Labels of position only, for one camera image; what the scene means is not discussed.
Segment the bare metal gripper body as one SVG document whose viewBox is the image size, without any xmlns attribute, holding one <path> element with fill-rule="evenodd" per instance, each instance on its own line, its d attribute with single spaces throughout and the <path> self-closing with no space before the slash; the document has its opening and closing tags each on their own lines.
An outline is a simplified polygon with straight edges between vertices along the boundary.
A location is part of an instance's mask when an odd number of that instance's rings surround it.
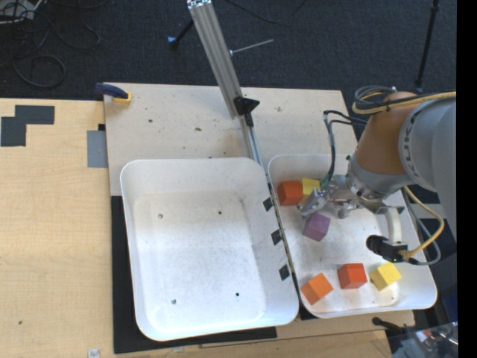
<svg viewBox="0 0 477 358">
<path fill-rule="evenodd" d="M 355 175 L 326 175 L 320 180 L 320 194 L 327 202 L 371 202 L 373 190 Z"/>
</svg>

